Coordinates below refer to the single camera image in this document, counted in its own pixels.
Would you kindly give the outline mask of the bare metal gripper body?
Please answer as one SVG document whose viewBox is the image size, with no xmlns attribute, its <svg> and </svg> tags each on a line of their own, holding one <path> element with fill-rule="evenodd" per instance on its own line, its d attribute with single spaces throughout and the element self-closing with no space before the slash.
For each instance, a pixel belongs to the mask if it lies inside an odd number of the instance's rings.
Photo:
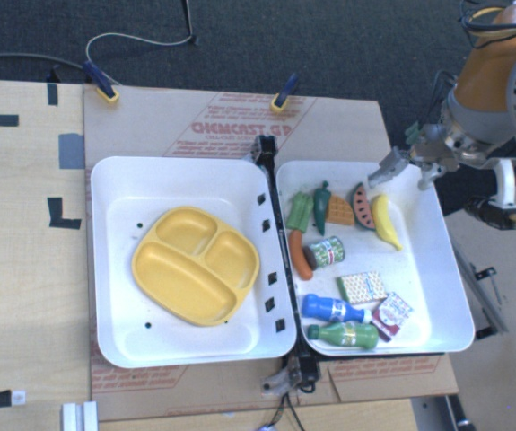
<svg viewBox="0 0 516 431">
<path fill-rule="evenodd" d="M 494 146 L 475 139 L 458 123 L 420 124 L 407 129 L 410 160 L 418 165 L 445 167 L 456 171 L 461 165 L 479 170 L 495 167 L 495 158 L 489 154 Z"/>
</svg>

